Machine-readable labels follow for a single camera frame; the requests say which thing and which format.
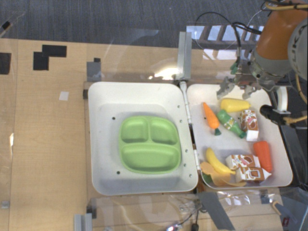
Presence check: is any green bottle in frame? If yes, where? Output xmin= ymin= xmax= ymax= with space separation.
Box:
xmin=216 ymin=109 xmax=247 ymax=139

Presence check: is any black cylinder on white bracket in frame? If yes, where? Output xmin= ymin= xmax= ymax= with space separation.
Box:
xmin=259 ymin=85 xmax=293 ymax=127

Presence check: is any white plastic tray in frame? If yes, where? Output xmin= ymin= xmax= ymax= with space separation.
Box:
xmin=186 ymin=83 xmax=294 ymax=190
xmin=88 ymin=81 xmax=199 ymax=196

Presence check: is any brown and white carton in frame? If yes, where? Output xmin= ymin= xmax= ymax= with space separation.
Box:
xmin=240 ymin=109 xmax=260 ymax=142
xmin=235 ymin=167 xmax=272 ymax=184
xmin=225 ymin=154 xmax=261 ymax=171

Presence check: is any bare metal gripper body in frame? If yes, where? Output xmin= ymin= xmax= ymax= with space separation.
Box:
xmin=234 ymin=59 xmax=280 ymax=91

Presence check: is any orange flat slice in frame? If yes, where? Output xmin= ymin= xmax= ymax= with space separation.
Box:
xmin=200 ymin=161 xmax=217 ymax=176
xmin=210 ymin=172 xmax=247 ymax=187

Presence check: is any thin black and white rod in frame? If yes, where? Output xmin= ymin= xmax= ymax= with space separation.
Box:
xmin=179 ymin=80 xmax=202 ymax=172

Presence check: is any yellow banana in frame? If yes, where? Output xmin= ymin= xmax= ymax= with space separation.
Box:
xmin=205 ymin=147 xmax=237 ymax=176

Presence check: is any orange carrot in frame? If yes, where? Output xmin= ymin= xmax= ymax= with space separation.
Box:
xmin=203 ymin=102 xmax=222 ymax=136

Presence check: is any green divided plate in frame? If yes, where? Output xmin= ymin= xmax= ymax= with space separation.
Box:
xmin=118 ymin=115 xmax=182 ymax=175

